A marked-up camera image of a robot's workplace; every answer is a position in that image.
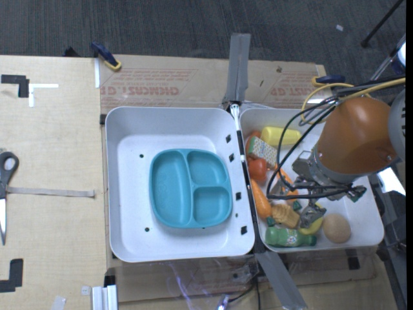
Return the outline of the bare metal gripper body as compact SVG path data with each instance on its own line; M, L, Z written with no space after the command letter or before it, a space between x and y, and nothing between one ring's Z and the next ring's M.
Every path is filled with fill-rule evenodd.
M316 165L313 151L302 151L292 164L293 171L297 174L293 186L297 189L306 189L309 196L310 206L323 197L323 180Z

